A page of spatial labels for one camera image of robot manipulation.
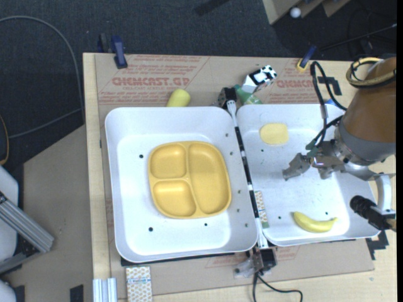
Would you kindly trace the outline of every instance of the green object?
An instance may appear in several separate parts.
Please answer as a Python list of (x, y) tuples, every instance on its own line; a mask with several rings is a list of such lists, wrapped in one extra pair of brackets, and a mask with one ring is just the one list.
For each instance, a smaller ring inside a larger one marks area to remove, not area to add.
[(243, 104), (263, 104), (262, 101), (253, 93), (245, 92), (241, 86), (235, 85), (235, 92)]

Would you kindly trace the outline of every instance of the yellow banana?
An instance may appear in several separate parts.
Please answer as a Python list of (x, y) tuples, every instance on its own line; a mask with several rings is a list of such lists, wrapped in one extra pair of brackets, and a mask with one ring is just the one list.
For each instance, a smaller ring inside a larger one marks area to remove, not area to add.
[(337, 217), (330, 220), (313, 220), (299, 211), (293, 214), (295, 222), (304, 230), (311, 233), (324, 233), (332, 229), (333, 224), (338, 220)]

